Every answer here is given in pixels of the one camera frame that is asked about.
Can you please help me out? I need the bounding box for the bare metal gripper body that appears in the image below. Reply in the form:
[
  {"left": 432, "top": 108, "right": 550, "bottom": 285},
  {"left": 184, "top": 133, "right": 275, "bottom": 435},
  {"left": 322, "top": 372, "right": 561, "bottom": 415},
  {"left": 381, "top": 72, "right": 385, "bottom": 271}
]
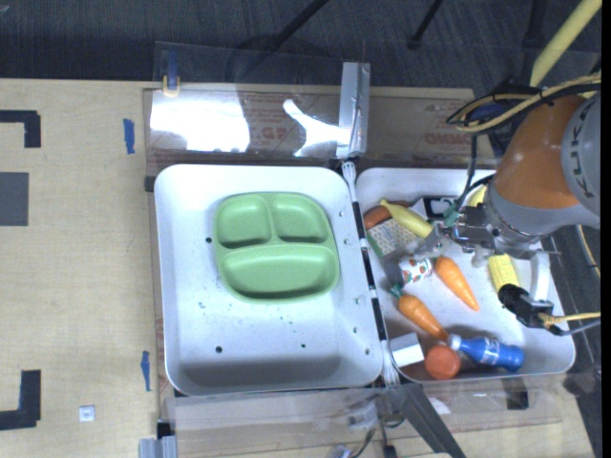
[{"left": 450, "top": 202, "right": 541, "bottom": 260}]

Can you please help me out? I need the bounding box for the yellow corn cob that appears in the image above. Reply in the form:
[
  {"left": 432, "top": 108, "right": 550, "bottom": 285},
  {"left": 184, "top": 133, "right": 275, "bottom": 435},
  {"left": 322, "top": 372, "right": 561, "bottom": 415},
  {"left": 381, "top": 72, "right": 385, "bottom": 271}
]
[{"left": 487, "top": 252, "right": 521, "bottom": 296}]

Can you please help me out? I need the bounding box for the black and white carton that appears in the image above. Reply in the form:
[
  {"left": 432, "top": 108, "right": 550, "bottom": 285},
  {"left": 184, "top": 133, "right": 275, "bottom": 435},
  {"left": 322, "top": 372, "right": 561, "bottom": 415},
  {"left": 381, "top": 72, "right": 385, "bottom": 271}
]
[{"left": 421, "top": 197, "right": 460, "bottom": 219}]

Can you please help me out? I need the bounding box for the yellow banana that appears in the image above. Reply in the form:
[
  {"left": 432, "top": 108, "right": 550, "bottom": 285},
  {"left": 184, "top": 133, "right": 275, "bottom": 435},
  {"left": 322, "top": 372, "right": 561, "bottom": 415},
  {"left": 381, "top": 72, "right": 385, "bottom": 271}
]
[{"left": 379, "top": 198, "right": 435, "bottom": 239}]

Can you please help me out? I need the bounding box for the white can with red print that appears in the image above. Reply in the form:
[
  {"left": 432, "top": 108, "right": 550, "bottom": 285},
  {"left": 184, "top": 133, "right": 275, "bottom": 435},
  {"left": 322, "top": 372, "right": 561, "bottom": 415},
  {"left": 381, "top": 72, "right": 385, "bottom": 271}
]
[{"left": 397, "top": 255, "right": 434, "bottom": 286}]

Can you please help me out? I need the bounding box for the green and white packet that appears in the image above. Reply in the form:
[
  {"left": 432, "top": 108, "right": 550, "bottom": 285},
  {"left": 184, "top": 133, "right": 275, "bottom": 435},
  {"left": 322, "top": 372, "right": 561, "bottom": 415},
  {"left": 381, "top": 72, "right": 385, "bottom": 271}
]
[{"left": 367, "top": 218, "right": 425, "bottom": 258}]

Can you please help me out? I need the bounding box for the white plastic tray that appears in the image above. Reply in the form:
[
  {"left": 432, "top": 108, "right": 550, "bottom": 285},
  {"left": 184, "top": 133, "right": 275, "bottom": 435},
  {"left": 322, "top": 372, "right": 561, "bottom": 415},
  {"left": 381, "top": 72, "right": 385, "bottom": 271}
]
[
  {"left": 355, "top": 167, "right": 577, "bottom": 384},
  {"left": 153, "top": 162, "right": 386, "bottom": 397}
]

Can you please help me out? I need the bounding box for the orange-brown sausage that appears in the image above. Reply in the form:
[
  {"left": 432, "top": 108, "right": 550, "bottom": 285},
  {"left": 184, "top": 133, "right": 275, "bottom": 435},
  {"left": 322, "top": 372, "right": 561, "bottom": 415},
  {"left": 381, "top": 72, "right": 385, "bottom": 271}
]
[{"left": 363, "top": 201, "right": 410, "bottom": 231}]

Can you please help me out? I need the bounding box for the orange carrot with green top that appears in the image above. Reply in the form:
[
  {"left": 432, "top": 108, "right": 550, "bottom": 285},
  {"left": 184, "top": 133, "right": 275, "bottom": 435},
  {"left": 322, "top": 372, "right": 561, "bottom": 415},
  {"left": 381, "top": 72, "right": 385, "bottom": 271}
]
[{"left": 390, "top": 285, "right": 451, "bottom": 343}]

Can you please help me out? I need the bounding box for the blue bottle with white cap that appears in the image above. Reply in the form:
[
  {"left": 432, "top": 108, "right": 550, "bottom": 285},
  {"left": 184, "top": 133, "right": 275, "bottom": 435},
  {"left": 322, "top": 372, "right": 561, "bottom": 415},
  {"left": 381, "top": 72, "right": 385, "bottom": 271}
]
[{"left": 446, "top": 333, "right": 526, "bottom": 373}]

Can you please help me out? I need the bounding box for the orange can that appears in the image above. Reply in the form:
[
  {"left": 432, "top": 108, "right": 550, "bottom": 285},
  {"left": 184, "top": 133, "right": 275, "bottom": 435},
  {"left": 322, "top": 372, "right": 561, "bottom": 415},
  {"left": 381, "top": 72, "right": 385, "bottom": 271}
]
[{"left": 424, "top": 343, "right": 463, "bottom": 382}]

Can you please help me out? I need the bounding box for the white cube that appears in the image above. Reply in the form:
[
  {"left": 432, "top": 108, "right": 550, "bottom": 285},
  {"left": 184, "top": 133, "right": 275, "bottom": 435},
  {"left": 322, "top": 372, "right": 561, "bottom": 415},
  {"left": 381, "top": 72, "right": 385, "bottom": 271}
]
[{"left": 390, "top": 332, "right": 427, "bottom": 369}]

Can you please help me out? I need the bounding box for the green divided plate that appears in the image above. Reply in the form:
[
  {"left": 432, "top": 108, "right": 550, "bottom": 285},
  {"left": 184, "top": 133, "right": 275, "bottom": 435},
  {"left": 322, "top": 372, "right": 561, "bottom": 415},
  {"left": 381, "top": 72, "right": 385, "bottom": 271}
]
[{"left": 213, "top": 191, "right": 342, "bottom": 304}]

